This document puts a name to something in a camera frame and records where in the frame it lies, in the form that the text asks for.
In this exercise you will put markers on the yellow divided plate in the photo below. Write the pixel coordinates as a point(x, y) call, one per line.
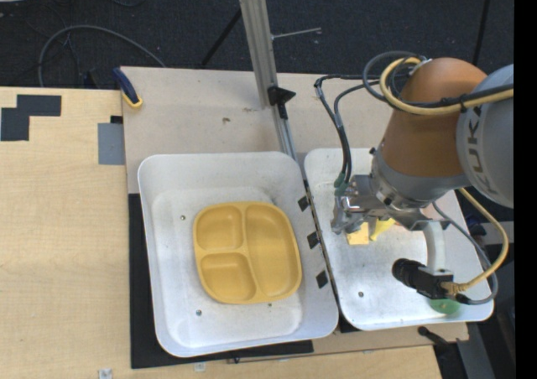
point(251, 251)

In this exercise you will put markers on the pale flat board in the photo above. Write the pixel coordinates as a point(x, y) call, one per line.
point(201, 117)

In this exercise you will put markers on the black cylinder on white bracket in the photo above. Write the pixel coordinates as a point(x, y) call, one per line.
point(423, 274)

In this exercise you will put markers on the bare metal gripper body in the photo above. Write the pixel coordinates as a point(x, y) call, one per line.
point(369, 201)

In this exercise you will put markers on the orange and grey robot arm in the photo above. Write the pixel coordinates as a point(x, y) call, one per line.
point(423, 138)

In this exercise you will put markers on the yellow cheese block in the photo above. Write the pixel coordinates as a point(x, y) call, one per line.
point(359, 238)

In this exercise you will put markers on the yellow banana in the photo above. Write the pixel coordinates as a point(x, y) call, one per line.
point(379, 228)

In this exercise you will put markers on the white plastic tray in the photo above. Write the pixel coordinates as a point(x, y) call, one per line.
point(377, 276)
point(176, 251)

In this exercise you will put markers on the green round disc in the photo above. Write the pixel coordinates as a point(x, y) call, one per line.
point(442, 307)

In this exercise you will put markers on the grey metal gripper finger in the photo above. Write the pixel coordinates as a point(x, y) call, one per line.
point(356, 224)
point(339, 222)

